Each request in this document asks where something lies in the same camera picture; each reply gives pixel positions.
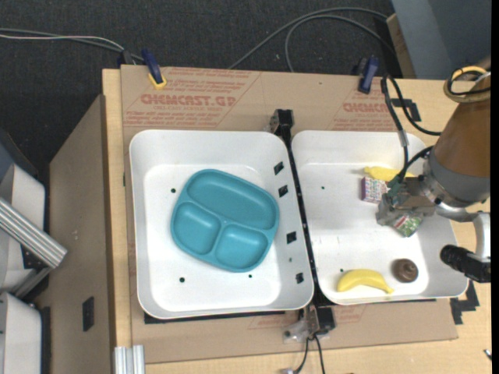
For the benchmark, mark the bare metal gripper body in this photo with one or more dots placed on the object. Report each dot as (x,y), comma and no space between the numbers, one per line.
(415,199)

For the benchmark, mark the white plastic tray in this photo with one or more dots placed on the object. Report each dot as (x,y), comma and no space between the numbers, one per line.
(218,290)
(351,228)

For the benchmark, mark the brown cardboard board red print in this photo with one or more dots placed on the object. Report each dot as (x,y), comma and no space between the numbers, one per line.
(241,92)

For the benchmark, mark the thin black rod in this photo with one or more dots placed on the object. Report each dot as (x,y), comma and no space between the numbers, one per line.
(301,205)

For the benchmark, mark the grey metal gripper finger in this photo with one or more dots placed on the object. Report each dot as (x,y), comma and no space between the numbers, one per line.
(394,219)
(384,209)

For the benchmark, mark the yellow toy corn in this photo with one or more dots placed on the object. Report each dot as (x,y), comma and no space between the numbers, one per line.
(380,173)

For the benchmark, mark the brown doughnut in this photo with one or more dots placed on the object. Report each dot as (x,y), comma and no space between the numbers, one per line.
(404,270)

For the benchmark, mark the purple patterned carton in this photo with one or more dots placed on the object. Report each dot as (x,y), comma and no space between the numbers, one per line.
(372,189)

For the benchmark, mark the black cylinder on white bracket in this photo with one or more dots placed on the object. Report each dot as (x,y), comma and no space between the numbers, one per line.
(464,261)

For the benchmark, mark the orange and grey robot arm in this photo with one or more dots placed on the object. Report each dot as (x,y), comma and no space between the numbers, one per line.
(462,146)

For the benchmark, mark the green and white packet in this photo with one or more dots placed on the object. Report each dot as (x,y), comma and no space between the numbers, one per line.
(407,225)

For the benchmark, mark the blue divided plate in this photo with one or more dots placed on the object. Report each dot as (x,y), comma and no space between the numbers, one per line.
(224,220)

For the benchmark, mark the yellow banana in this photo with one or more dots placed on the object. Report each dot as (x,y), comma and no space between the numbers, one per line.
(360,279)

